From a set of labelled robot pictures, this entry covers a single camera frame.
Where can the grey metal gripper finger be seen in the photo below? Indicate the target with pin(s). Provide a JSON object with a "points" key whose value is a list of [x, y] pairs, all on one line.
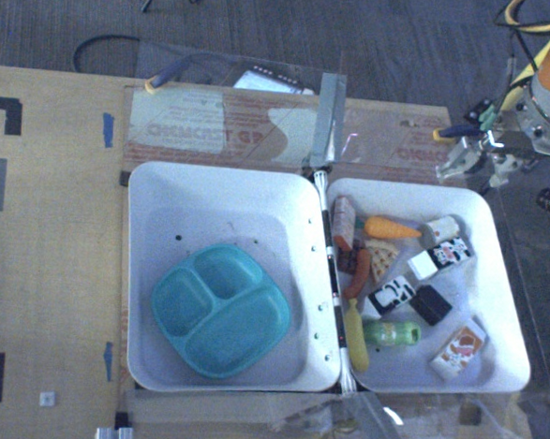
{"points": [[505, 170], [458, 159]]}

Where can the white carton with orange print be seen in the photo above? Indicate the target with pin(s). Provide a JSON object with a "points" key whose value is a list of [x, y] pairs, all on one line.
{"points": [[458, 351]]}

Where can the black cube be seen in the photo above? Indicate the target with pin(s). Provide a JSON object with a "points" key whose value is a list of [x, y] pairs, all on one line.
{"points": [[431, 305]]}

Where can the toy pizza slice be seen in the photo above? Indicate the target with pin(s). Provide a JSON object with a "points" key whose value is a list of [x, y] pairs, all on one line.
{"points": [[381, 261]]}

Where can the yellow banana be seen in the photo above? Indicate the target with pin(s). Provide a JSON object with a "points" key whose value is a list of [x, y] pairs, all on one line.
{"points": [[358, 337]]}

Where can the brown cardboard board red print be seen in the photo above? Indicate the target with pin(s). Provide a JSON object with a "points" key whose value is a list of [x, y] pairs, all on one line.
{"points": [[384, 142]]}

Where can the green plastic bottle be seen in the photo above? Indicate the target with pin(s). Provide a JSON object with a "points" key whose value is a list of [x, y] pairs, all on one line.
{"points": [[389, 333]]}

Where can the teal divided plate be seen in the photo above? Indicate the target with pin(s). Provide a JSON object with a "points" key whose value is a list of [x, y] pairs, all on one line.
{"points": [[221, 311]]}

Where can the orange carrot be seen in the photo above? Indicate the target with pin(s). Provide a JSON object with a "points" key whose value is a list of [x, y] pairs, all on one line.
{"points": [[387, 228]]}

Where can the red toy sausage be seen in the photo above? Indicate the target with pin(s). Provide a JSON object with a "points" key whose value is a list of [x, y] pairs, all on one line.
{"points": [[359, 276]]}

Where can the white plastic tray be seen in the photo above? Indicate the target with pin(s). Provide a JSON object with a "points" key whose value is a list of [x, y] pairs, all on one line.
{"points": [[238, 202], [495, 295]]}

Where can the black and white cow-print carton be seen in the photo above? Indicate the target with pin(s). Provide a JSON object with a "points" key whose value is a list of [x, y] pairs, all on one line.
{"points": [[391, 294], [444, 256]]}

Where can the small white can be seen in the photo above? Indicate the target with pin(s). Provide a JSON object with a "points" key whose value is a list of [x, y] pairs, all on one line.
{"points": [[443, 229]]}

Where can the dark purple grapes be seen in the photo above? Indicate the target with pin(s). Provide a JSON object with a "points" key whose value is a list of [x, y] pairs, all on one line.
{"points": [[347, 261]]}

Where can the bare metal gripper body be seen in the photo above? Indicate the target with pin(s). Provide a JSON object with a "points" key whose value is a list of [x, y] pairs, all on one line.
{"points": [[525, 137]]}

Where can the pinkish brown toy sausage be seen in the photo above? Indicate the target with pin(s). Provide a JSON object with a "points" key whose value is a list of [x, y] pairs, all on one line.
{"points": [[344, 216]]}

